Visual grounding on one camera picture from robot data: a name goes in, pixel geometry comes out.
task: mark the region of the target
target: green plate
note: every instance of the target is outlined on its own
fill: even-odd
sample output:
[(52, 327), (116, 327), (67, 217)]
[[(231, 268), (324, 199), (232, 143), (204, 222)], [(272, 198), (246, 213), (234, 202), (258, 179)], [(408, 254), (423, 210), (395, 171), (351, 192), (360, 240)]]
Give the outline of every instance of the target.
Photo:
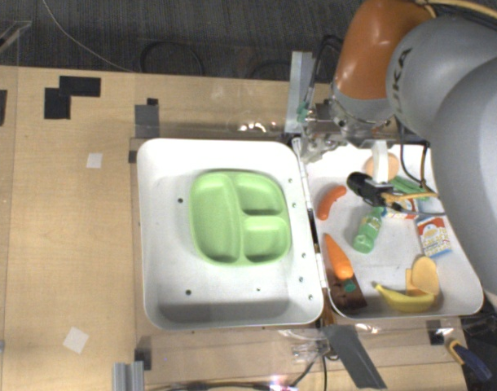
[(272, 179), (246, 171), (213, 171), (192, 184), (191, 233), (198, 253), (215, 264), (277, 261), (290, 249), (284, 195)]

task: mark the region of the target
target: green bottle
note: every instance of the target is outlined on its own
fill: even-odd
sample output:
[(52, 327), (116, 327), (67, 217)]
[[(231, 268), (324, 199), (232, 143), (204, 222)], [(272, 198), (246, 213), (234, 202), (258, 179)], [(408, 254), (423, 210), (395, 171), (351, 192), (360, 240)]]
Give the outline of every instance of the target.
[(361, 253), (370, 253), (372, 251), (375, 239), (379, 235), (379, 229), (382, 225), (381, 214), (382, 207), (374, 207), (363, 218), (357, 235), (354, 238), (354, 249), (356, 251)]

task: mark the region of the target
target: white paper square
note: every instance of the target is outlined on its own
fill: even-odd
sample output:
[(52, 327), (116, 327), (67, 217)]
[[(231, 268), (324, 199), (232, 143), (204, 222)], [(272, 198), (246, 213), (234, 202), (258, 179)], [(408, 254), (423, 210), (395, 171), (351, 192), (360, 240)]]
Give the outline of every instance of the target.
[(88, 334), (84, 333), (82, 330), (78, 330), (76, 327), (71, 327), (63, 345), (73, 352), (81, 354), (84, 346), (86, 346), (87, 339), (89, 339)]
[(102, 168), (102, 153), (90, 153), (87, 157), (86, 168)]

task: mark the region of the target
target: wooden surface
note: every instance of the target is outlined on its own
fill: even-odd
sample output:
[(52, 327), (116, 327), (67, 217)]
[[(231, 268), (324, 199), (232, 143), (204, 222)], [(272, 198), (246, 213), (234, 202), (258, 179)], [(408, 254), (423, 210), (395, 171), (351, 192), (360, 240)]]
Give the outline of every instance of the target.
[[(101, 97), (73, 98), (70, 121), (45, 121), (44, 88), (58, 87), (63, 74), (101, 77)], [(258, 121), (274, 138), (284, 122), (288, 84), (0, 67), (0, 86), (14, 95), (8, 112), (17, 112), (16, 121), (9, 114), (0, 128), (0, 201), (7, 200), (0, 205), (0, 337), (6, 341), (0, 389), (109, 390), (113, 363), (132, 362), (140, 338), (127, 161), (134, 105), (159, 99), (162, 135), (246, 138), (251, 135), (236, 130)], [(103, 154), (101, 169), (86, 168), (90, 153)], [(81, 354), (63, 346), (71, 327), (89, 335)], [(363, 338), (389, 388), (465, 389), (444, 348), (429, 346), (421, 325), (413, 332), (409, 327), (389, 325), (393, 334)], [(454, 333), (462, 338), (458, 328)], [(196, 355), (209, 358), (204, 367), (216, 371), (211, 341), (227, 340), (219, 332), (198, 341), (190, 332), (164, 336), (151, 329), (148, 335), (169, 355), (165, 372), (179, 366), (187, 378), (196, 375)], [(236, 346), (250, 354), (250, 346), (231, 350)], [(257, 340), (255, 346), (260, 349)], [(281, 359), (288, 359), (286, 352)], [(257, 372), (261, 364), (232, 355), (222, 367), (227, 373), (245, 369), (245, 362)], [(330, 363), (329, 389), (354, 389), (341, 363)], [(289, 373), (301, 369), (295, 365)], [(148, 376), (150, 384), (159, 380)], [(164, 372), (156, 376), (164, 380)], [(322, 383), (315, 367), (301, 389)]]

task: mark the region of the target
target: white wire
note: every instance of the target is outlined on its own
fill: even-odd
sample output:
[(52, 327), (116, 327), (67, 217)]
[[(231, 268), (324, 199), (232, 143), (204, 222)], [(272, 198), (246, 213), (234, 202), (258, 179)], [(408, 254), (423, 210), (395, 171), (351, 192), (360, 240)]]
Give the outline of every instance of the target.
[(42, 0), (42, 2), (44, 3), (44, 7), (46, 8), (47, 10), (47, 13), (50, 15), (50, 17), (53, 19), (53, 22), (55, 22), (55, 25), (57, 26), (57, 28), (60, 29), (60, 32), (62, 32), (67, 38), (69, 38), (71, 41), (75, 42), (77, 45), (79, 45), (80, 48), (82, 49), (85, 49), (86, 51), (88, 51), (90, 54), (92, 54), (93, 56), (97, 57), (98, 59), (101, 59), (103, 62), (105, 62), (106, 64), (109, 64), (111, 66), (113, 66), (114, 68), (118, 68), (120, 69), (121, 71), (127, 71), (127, 72), (134, 72), (133, 70), (131, 69), (127, 69), (127, 68), (123, 68), (121, 67), (120, 65), (118, 64), (115, 64), (113, 63), (112, 61), (110, 61), (109, 59), (105, 59), (102, 55), (99, 55), (97, 54), (96, 52), (94, 52), (93, 50), (91, 50), (90, 48), (88, 48), (86, 45), (84, 45), (82, 42), (78, 41), (77, 39), (75, 39), (73, 36), (71, 36), (69, 33), (66, 32), (66, 30), (62, 27), (62, 25), (59, 23), (59, 21), (56, 19), (55, 15), (53, 14), (53, 12), (51, 11), (49, 5), (47, 4), (46, 0)]

